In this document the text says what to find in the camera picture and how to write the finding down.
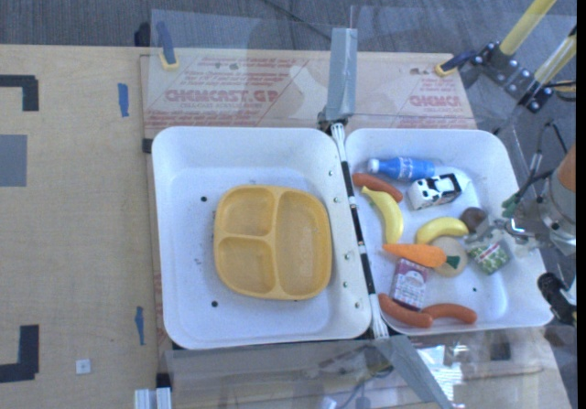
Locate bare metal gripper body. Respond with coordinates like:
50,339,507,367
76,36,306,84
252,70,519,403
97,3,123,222
505,210,578,258

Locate brown round doughnut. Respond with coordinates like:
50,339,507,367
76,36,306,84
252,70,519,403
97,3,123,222
459,207,489,235

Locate yellow banana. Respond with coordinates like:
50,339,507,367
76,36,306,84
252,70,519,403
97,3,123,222
415,216,471,246
360,185,406,245

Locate beige round biscuit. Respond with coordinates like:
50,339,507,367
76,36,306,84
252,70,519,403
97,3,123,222
429,236,470,279

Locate orange carrot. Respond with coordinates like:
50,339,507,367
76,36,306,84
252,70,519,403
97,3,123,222
382,242,461,270

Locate white plastic tray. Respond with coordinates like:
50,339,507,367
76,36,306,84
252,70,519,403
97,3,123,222
343,127,556,338
150,124,374,350

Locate orange sausage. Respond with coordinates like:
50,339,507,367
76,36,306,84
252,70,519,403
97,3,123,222
420,303,479,326
377,293,435,330
351,172,405,204

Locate purple carton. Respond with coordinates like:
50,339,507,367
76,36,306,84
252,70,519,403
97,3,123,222
388,258,429,312

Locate blue bottle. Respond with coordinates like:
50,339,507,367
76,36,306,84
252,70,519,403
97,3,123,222
366,156,437,183

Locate thin black and white rod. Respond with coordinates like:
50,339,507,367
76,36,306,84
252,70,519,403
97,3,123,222
330,122,391,339

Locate yellow divided plate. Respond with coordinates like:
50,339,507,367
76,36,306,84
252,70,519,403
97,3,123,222
212,184,334,302

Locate brown cardboard board red print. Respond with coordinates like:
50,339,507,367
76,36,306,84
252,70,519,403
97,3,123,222
138,47,479,353

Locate black cylinder on white bracket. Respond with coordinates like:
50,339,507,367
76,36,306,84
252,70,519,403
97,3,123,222
537,271,578,327

